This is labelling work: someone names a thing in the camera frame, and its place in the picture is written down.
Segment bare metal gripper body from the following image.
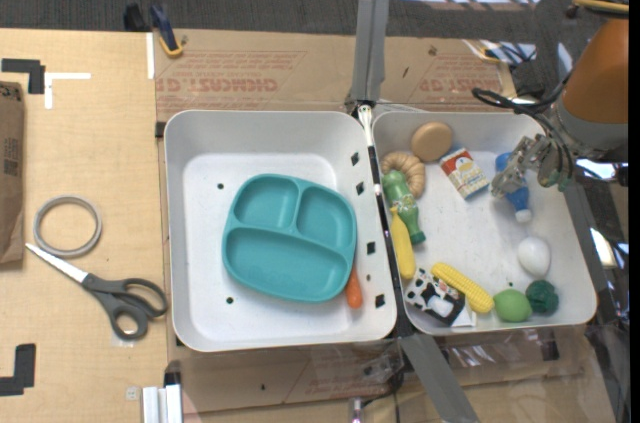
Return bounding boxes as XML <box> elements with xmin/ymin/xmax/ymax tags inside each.
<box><xmin>527</xmin><ymin>133</ymin><xmax>575</xmax><ymax>190</ymax></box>

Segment blue and white bottle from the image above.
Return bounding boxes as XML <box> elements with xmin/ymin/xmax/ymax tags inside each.
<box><xmin>494</xmin><ymin>151</ymin><xmax>534</xmax><ymax>225</ymax></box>

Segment red and white carton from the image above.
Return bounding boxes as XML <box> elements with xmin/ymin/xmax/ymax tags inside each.
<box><xmin>439</xmin><ymin>147</ymin><xmax>491</xmax><ymax>201</ymax></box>

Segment white plastic tray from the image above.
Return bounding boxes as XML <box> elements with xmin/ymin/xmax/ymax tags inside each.
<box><xmin>371</xmin><ymin>110</ymin><xmax>599</xmax><ymax>338</ymax></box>
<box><xmin>163</xmin><ymin>109</ymin><xmax>399</xmax><ymax>354</ymax></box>

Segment white egg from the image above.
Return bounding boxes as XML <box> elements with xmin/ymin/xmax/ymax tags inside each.
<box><xmin>516</xmin><ymin>235</ymin><xmax>552</xmax><ymax>278</ymax></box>

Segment tan round bun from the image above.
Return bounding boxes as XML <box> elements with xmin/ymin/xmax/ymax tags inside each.
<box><xmin>410</xmin><ymin>120</ymin><xmax>454</xmax><ymax>164</ymax></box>

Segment tan croissant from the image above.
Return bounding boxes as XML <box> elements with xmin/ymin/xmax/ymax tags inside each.
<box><xmin>380</xmin><ymin>150</ymin><xmax>427</xmax><ymax>199</ymax></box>

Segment green bottle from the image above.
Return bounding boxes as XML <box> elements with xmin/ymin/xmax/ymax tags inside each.
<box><xmin>381</xmin><ymin>169</ymin><xmax>428</xmax><ymax>247</ymax></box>

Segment yellow corn cob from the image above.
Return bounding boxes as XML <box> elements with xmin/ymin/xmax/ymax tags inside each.
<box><xmin>430</xmin><ymin>261</ymin><xmax>496</xmax><ymax>316</ymax></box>

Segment green broccoli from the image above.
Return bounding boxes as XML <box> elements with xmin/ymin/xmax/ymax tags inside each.
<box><xmin>524</xmin><ymin>279</ymin><xmax>560</xmax><ymax>316</ymax></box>

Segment yellow banana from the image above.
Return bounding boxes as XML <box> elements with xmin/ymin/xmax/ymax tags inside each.
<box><xmin>389</xmin><ymin>205</ymin><xmax>418</xmax><ymax>282</ymax></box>

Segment green lime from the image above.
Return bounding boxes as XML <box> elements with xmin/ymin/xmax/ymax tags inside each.
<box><xmin>492</xmin><ymin>288</ymin><xmax>534</xmax><ymax>324</ymax></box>

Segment black and white cow-print carton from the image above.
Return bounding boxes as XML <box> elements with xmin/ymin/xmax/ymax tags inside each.
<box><xmin>403</xmin><ymin>266</ymin><xmax>478</xmax><ymax>329</ymax></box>

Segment orange carrot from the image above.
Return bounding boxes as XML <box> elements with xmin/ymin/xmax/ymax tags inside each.
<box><xmin>345</xmin><ymin>266</ymin><xmax>365</xmax><ymax>311</ymax></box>

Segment teal divided plate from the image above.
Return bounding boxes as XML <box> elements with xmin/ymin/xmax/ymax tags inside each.
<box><xmin>221</xmin><ymin>173</ymin><xmax>359</xmax><ymax>304</ymax></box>

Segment brown cardboard board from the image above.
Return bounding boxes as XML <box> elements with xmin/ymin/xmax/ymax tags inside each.
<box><xmin>153</xmin><ymin>28</ymin><xmax>604</xmax><ymax>412</ymax></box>

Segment clear tape roll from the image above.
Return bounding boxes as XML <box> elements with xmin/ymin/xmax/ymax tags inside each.
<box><xmin>32</xmin><ymin>193</ymin><xmax>104</xmax><ymax>260</ymax></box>

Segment brown paper bag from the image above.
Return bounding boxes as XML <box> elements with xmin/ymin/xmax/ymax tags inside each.
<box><xmin>0</xmin><ymin>80</ymin><xmax>27</xmax><ymax>265</ymax></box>

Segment grey-handled scissors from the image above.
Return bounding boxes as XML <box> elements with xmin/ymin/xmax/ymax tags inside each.
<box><xmin>24</xmin><ymin>242</ymin><xmax>169</xmax><ymax>341</ymax></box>

